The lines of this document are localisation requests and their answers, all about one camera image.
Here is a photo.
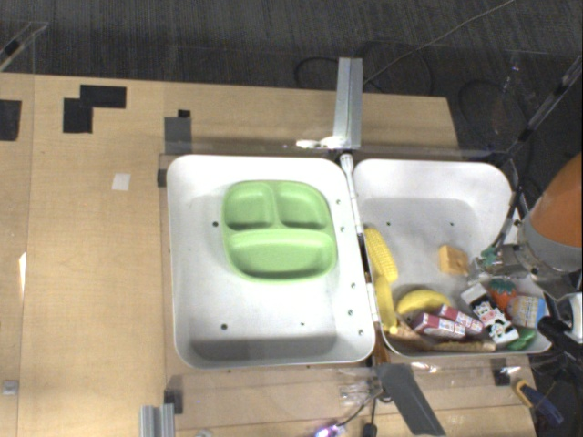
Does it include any red strawberry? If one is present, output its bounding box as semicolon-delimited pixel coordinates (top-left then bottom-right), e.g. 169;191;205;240
488;277;518;312

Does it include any white cow print carton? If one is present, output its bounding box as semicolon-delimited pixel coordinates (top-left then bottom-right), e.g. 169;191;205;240
460;284;521;347

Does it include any white plastic tray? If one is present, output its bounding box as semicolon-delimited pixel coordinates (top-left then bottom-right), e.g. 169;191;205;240
352;158;555;360
165;153;377;371

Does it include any green flat toy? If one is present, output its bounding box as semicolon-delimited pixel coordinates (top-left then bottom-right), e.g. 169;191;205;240
506;327;538;351

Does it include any blue and orange packet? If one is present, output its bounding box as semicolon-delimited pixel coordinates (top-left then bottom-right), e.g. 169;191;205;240
506;294;548;330

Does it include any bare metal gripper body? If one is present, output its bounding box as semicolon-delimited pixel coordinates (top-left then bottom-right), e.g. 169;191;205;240
467;242;546;286

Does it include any yellow banana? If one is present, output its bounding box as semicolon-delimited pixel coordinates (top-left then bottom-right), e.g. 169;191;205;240
395;289;453;319

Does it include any green divided plate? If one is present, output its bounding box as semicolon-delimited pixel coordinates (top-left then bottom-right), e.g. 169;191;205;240
220;179;339;283

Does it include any yellow corn cob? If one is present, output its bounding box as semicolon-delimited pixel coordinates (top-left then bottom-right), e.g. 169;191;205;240
363;227;399;285

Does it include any yellow long toy fruit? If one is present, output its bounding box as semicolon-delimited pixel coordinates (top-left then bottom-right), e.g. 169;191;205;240
373;274;399;335

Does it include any black cylinder on white bracket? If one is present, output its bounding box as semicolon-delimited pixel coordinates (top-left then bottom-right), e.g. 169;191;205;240
537;290;583;351

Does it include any brown bread stick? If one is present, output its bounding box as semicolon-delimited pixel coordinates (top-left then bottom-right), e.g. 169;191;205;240
429;340;497;354
388;324;435;351

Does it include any red carton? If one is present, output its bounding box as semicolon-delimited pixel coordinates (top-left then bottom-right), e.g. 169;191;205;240
435;303;485;335
410;312;467;340

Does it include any tan biscuit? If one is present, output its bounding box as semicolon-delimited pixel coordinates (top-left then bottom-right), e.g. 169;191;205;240
437;244;470;277

